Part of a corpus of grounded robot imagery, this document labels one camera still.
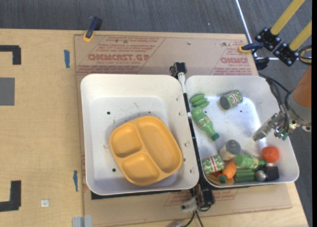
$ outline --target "robotic arm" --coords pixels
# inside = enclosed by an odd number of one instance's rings
[[[312,66],[310,65],[295,89],[287,95],[281,111],[268,119],[253,135],[258,141],[272,129],[277,138],[285,140],[297,127],[306,132],[312,129]]]

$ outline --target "orange plate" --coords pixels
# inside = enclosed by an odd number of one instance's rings
[[[171,176],[182,164],[182,152],[174,136],[155,116],[139,117],[117,127],[109,145],[126,179],[138,186]]]

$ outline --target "can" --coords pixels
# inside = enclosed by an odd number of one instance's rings
[[[231,91],[220,98],[220,105],[225,110],[233,108],[241,103],[243,97],[238,90]]]
[[[206,175],[224,169],[224,162],[219,154],[204,158],[202,164]]]
[[[218,154],[221,155],[224,161],[229,161],[235,155],[239,154],[240,151],[241,151],[240,144],[236,140],[229,140],[219,150]]]

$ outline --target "white plastic tray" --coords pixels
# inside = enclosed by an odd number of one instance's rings
[[[91,74],[81,81],[86,181],[96,194],[190,189],[199,179],[180,83],[169,75]],[[160,118],[172,132],[183,163],[170,177],[148,186],[131,184],[109,148],[111,132],[144,115]]]
[[[241,153],[260,157],[261,149],[267,145],[277,147],[280,152],[279,160],[274,163],[279,169],[279,179],[277,180],[231,185],[219,185],[209,181],[211,185],[219,188],[252,186],[293,182],[298,178],[299,168],[289,138],[285,141],[277,139],[272,131],[258,143],[252,139],[254,132],[261,124],[274,113],[279,112],[277,101],[264,78],[257,76],[191,76],[186,80],[185,85],[188,99],[197,93],[205,94],[210,104],[203,110],[213,122],[214,130],[220,135],[216,141],[212,141],[194,124],[201,159],[216,155],[218,150],[230,139],[240,143]],[[240,91],[243,102],[229,110],[224,110],[219,104],[219,99],[224,93],[232,90]]]

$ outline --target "gray floor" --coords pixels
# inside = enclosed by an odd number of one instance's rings
[[[243,33],[251,41],[271,27],[292,0],[0,0],[0,28],[84,30],[91,16],[103,20],[101,30]],[[312,0],[306,0],[279,36],[290,43],[312,19]],[[303,46],[311,44],[309,37]],[[269,51],[259,57],[274,57]],[[271,60],[261,73],[292,90],[307,66],[296,61],[291,67]],[[300,167],[295,182],[309,225],[313,226],[312,136],[297,129],[290,139]]]

